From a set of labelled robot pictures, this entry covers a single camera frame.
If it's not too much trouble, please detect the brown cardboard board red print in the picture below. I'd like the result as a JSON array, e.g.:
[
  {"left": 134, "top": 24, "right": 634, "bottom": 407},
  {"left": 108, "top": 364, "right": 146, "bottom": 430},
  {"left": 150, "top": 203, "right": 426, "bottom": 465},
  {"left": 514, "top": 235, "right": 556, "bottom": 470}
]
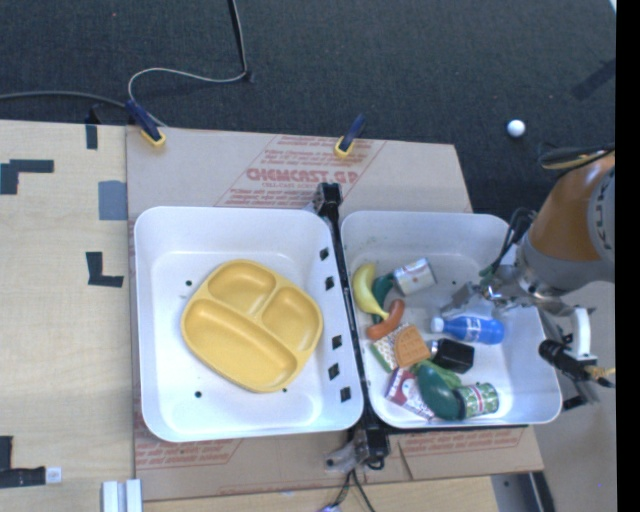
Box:
[{"left": 124, "top": 124, "right": 546, "bottom": 502}]

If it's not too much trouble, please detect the orange red sausage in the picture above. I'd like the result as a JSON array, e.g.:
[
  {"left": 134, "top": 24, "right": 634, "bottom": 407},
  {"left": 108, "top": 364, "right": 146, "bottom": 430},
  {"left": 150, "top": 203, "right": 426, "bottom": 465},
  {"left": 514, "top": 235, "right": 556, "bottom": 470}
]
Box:
[{"left": 365, "top": 298, "right": 407, "bottom": 342}]

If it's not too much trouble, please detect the black cylinder on white bracket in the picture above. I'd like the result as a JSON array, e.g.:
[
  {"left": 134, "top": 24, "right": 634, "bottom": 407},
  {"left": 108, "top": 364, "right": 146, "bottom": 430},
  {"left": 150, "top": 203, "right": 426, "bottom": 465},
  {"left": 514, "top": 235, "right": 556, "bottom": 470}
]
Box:
[{"left": 538, "top": 306, "right": 600, "bottom": 382}]

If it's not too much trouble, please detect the thin black rod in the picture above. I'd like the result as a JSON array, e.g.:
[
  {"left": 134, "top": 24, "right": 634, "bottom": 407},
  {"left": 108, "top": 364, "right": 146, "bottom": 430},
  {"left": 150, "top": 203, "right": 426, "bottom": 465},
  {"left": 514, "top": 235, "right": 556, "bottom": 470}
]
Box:
[{"left": 325, "top": 202, "right": 382, "bottom": 434}]

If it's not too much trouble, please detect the black box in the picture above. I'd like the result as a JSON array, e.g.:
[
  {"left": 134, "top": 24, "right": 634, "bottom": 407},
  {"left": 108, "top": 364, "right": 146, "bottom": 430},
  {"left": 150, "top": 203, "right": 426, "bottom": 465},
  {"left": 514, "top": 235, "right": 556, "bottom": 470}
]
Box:
[{"left": 429, "top": 337, "right": 476, "bottom": 376}]

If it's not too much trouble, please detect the white plastic tray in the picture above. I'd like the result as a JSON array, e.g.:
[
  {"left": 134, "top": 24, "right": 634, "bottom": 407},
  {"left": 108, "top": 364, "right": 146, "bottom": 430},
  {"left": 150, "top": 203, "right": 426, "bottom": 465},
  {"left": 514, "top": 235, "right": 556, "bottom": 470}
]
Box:
[
  {"left": 132, "top": 205, "right": 366, "bottom": 444},
  {"left": 339, "top": 209, "right": 564, "bottom": 431}
]

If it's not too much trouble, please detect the yellow divided plate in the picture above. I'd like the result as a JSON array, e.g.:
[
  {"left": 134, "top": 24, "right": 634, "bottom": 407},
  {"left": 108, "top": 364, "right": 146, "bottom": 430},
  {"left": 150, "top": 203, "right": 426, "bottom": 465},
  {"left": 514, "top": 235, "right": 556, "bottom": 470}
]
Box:
[{"left": 179, "top": 258, "right": 325, "bottom": 394}]

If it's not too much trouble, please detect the patterned white and green packet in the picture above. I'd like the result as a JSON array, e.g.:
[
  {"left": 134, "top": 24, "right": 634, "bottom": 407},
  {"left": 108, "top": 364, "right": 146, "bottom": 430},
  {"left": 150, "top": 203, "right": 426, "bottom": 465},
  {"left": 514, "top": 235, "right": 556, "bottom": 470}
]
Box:
[{"left": 369, "top": 323, "right": 416, "bottom": 374}]

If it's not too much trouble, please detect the blue plastic bottle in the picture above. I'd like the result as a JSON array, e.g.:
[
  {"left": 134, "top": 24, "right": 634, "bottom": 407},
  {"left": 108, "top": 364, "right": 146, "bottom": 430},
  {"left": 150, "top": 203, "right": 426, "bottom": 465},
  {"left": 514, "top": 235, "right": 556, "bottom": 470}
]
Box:
[{"left": 430, "top": 313, "right": 506, "bottom": 347}]

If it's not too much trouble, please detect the black block with thin wires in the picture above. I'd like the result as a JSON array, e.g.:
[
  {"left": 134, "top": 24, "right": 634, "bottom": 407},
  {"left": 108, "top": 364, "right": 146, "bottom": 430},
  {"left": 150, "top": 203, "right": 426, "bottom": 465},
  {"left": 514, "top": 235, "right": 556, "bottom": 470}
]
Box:
[
  {"left": 309, "top": 181, "right": 345, "bottom": 217},
  {"left": 349, "top": 426, "right": 392, "bottom": 470}
]

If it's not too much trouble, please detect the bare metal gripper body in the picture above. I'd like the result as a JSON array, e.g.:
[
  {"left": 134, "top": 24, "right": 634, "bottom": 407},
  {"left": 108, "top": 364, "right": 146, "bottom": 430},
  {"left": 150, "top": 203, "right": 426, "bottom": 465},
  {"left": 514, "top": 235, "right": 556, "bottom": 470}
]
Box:
[{"left": 480, "top": 264, "right": 572, "bottom": 317}]

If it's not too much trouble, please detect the silver can with red print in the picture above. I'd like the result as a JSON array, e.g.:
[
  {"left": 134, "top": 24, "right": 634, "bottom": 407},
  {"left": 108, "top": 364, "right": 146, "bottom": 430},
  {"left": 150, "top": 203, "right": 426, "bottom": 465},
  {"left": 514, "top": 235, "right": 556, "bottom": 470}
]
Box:
[{"left": 391, "top": 256, "right": 438, "bottom": 297}]

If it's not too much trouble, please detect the red and white carton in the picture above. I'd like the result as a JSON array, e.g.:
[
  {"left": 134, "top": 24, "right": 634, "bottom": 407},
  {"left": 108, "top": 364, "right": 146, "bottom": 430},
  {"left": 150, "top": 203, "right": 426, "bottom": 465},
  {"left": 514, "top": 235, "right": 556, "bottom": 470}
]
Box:
[{"left": 383, "top": 366, "right": 437, "bottom": 422}]

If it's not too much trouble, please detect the orange biscuit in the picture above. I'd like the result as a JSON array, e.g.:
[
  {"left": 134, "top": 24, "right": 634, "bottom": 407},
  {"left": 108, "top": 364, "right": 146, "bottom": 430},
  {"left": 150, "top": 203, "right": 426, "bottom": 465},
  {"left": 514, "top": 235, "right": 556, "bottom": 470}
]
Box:
[{"left": 393, "top": 326, "right": 433, "bottom": 369}]

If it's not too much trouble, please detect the light green toy vegetable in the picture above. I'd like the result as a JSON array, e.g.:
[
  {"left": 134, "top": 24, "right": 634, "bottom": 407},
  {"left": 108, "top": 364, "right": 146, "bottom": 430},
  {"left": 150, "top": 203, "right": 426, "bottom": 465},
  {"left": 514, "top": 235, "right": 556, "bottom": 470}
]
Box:
[{"left": 424, "top": 358, "right": 464, "bottom": 391}]

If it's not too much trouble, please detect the green and white can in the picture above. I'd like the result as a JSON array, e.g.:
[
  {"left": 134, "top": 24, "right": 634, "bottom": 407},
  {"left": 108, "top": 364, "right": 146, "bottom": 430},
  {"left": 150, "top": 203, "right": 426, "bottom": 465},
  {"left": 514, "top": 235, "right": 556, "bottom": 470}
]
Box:
[{"left": 452, "top": 381, "right": 501, "bottom": 419}]

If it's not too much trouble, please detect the dark green avocado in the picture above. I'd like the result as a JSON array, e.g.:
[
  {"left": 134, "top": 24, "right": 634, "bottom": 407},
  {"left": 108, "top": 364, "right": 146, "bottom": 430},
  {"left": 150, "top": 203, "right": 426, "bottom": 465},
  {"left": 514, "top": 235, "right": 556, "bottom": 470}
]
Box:
[{"left": 415, "top": 362, "right": 464, "bottom": 422}]

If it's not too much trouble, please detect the dark green toy vegetable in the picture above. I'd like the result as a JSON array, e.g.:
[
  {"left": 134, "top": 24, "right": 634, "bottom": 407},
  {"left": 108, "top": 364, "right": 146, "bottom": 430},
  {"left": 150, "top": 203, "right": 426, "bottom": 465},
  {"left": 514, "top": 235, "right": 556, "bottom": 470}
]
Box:
[{"left": 371, "top": 272, "right": 397, "bottom": 315}]

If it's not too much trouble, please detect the yellow banana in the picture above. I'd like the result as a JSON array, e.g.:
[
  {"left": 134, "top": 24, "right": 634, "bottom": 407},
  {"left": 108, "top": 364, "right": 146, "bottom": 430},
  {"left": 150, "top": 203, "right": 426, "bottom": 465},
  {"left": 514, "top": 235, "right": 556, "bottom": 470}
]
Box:
[{"left": 351, "top": 262, "right": 391, "bottom": 322}]

